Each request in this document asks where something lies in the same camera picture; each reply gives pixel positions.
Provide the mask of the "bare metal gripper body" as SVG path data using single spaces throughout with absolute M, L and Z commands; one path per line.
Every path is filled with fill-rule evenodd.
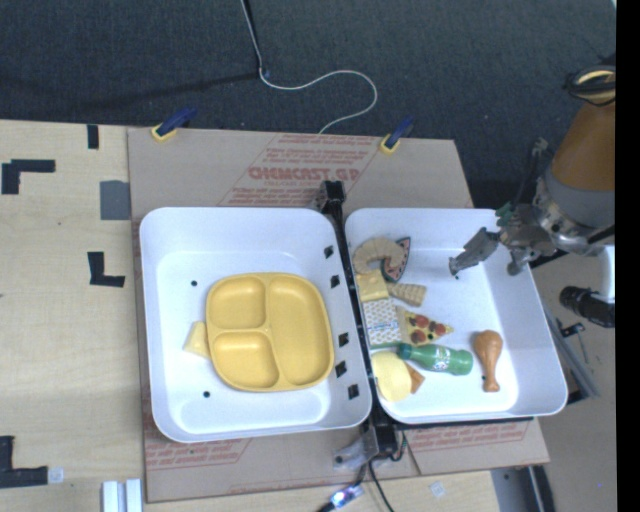
M 600 231 L 600 193 L 578 189 L 554 177 L 536 182 L 528 204 L 508 204 L 496 212 L 501 242 L 512 250 L 551 255 L 557 250 L 593 255 L 591 238 Z

